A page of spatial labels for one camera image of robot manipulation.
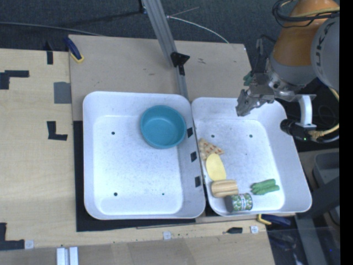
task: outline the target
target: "small white sticker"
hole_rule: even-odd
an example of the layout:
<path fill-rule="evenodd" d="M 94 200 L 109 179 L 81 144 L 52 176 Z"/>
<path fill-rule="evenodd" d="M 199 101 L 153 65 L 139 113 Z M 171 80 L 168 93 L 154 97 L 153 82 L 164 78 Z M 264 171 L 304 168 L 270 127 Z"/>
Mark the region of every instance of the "small white sticker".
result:
<path fill-rule="evenodd" d="M 259 228 L 257 226 L 251 226 L 250 231 L 252 234 L 257 234 L 259 232 Z"/>
<path fill-rule="evenodd" d="M 163 232 L 163 239 L 170 240 L 172 238 L 172 233 L 170 231 Z"/>
<path fill-rule="evenodd" d="M 24 249 L 25 250 L 31 250 L 34 248 L 34 241 L 33 240 L 27 240 L 24 242 Z"/>

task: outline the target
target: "wooden table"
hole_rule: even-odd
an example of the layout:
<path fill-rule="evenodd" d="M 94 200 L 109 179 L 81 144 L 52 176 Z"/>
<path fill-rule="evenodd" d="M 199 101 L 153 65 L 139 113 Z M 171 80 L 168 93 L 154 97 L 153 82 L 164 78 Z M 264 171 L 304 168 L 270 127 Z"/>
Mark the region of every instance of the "wooden table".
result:
<path fill-rule="evenodd" d="M 83 40 L 74 36 L 73 39 L 78 45 Z M 138 46 L 145 53 L 142 56 L 149 55 L 146 63 L 140 62 L 146 70 L 142 68 L 140 74 L 135 75 L 137 79 L 149 76 L 160 84 L 158 91 L 154 92 L 177 93 L 176 86 L 172 85 L 170 88 L 167 85 L 176 85 L 175 80 L 160 82 L 158 79 L 169 68 L 162 61 L 153 64 L 153 60 L 159 60 L 162 55 L 157 50 L 159 45 L 156 40 L 137 42 L 131 39 L 93 38 L 92 43 L 87 46 L 94 46 L 98 41 L 128 45 L 131 50 L 134 50 L 131 44 Z M 241 78 L 250 70 L 243 45 L 185 41 L 177 41 L 176 45 L 184 54 L 195 56 L 199 53 L 190 59 L 189 67 L 188 64 L 185 65 L 186 75 L 190 76 L 188 89 L 192 98 L 220 95 L 215 92 L 215 85 L 218 86 L 218 93 L 223 93 L 223 97 L 237 97 L 242 87 L 237 83 L 241 83 Z M 90 70 L 89 60 L 92 56 L 90 53 L 85 56 L 84 49 L 82 53 L 85 61 L 80 69 L 86 66 Z M 75 71 L 80 65 L 72 63 L 67 52 L 53 52 L 52 65 L 48 64 L 47 57 L 45 51 L 0 50 L 0 72 L 28 70 L 30 73 L 28 78 L 11 77 L 9 89 L 0 90 L 0 222 L 7 223 L 6 240 L 33 240 L 36 249 L 0 252 L 0 259 L 6 260 L 6 264 L 15 264 L 17 261 L 42 258 L 55 264 L 55 259 L 52 260 L 54 248 L 79 246 L 80 264 L 95 264 L 94 260 L 99 260 L 100 264 L 140 264 L 138 261 L 142 252 L 150 252 L 153 260 L 156 255 L 151 254 L 152 249 L 156 250 L 157 256 L 162 260 L 164 257 L 161 248 L 167 244 L 164 242 L 171 242 L 165 250 L 174 252 L 173 248 L 179 248 L 181 255 L 189 258 L 188 264 L 214 264 L 215 260 L 224 264 L 234 258 L 243 264 L 274 264 L 266 228 L 254 216 L 243 217 L 242 220 L 201 216 L 195 224 L 190 225 L 77 232 L 72 123 L 73 120 L 82 119 L 80 101 L 90 90 L 96 89 L 93 88 L 94 84 L 97 90 L 116 88 L 110 84 L 102 86 L 95 79 L 89 79 L 89 74 L 86 74 L 86 80 L 82 83 L 82 75 L 77 77 Z M 106 58 L 110 58 L 110 61 L 116 60 L 110 54 L 104 56 L 105 60 Z M 116 86 L 121 87 L 120 76 L 129 69 L 126 66 L 124 68 L 123 74 L 112 79 Z M 105 70 L 102 72 L 105 76 L 112 76 L 109 72 L 114 70 L 104 64 L 96 69 Z M 212 75 L 212 82 L 202 78 L 207 73 Z M 232 86 L 221 84 L 221 77 L 228 78 Z M 125 86 L 120 91 L 133 89 L 126 78 L 123 79 Z M 71 84 L 72 104 L 54 103 L 54 83 L 58 82 Z M 144 84 L 141 87 L 146 88 L 145 91 L 137 89 L 136 92 L 151 92 L 151 89 L 156 88 Z M 67 140 L 49 140 L 47 121 L 55 121 L 56 133 L 67 134 Z M 258 234 L 250 233 L 250 226 L 253 225 L 258 227 Z M 243 233 L 224 234 L 230 227 L 242 227 Z M 171 241 L 163 241 L 165 231 L 170 231 Z M 117 256 L 125 256 L 125 261 L 119 263 Z"/>

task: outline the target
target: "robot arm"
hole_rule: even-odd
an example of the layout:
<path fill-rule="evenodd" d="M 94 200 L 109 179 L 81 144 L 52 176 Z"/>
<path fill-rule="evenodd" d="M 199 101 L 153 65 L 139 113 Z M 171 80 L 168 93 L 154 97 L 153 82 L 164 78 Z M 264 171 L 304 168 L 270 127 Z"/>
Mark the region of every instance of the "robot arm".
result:
<path fill-rule="evenodd" d="M 283 15 L 280 8 L 293 1 L 299 2 L 288 17 Z M 277 21 L 286 23 L 265 71 L 245 76 L 249 88 L 240 93 L 237 114 L 245 116 L 275 98 L 299 102 L 301 121 L 285 120 L 281 128 L 298 139 L 315 140 L 322 136 L 311 123 L 311 101 L 315 95 L 298 92 L 316 77 L 333 92 L 339 91 L 339 6 L 333 0 L 280 0 L 272 13 Z"/>

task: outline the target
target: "teal bowl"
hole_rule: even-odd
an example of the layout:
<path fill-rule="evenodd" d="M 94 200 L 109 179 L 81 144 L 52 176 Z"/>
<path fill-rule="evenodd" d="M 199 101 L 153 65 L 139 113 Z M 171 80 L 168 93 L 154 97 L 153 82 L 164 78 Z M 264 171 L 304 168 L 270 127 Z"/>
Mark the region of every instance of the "teal bowl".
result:
<path fill-rule="evenodd" d="M 141 116 L 140 129 L 145 141 L 157 149 L 167 149 L 180 144 L 186 134 L 183 116 L 166 105 L 147 109 Z"/>

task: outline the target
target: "white tray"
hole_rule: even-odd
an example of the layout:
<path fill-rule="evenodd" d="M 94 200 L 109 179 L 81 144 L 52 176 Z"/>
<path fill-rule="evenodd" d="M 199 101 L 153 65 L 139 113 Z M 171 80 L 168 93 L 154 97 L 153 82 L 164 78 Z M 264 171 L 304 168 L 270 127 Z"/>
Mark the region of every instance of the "white tray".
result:
<path fill-rule="evenodd" d="M 253 109 L 244 117 L 236 113 L 236 98 L 198 98 L 192 102 L 192 116 L 198 139 L 224 149 L 221 155 L 227 179 L 235 179 L 239 193 L 250 193 L 251 184 L 274 178 L 277 192 L 252 195 L 250 211 L 230 213 L 224 199 L 211 193 L 205 162 L 202 170 L 211 208 L 222 216 L 292 213 L 308 210 L 311 193 L 292 136 L 280 130 L 286 113 L 278 102 Z"/>
<path fill-rule="evenodd" d="M 182 114 L 188 134 L 159 150 L 140 132 L 154 105 Z M 187 99 L 175 94 L 93 92 L 83 102 L 84 205 L 101 220 L 195 218 L 205 208 L 197 141 Z"/>

